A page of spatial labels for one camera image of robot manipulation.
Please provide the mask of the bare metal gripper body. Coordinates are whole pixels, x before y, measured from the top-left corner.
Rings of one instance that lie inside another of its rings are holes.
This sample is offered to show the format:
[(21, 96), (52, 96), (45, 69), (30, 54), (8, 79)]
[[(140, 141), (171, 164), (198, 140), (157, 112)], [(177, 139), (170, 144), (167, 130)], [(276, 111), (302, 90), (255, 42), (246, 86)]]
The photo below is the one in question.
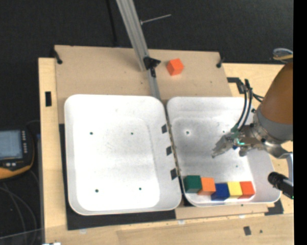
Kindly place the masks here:
[(251, 123), (250, 125), (235, 125), (230, 130), (230, 137), (233, 140), (233, 146), (251, 146), (254, 150), (266, 151), (275, 158), (285, 158), (288, 151), (281, 145), (287, 140), (281, 140), (269, 134), (261, 125)]

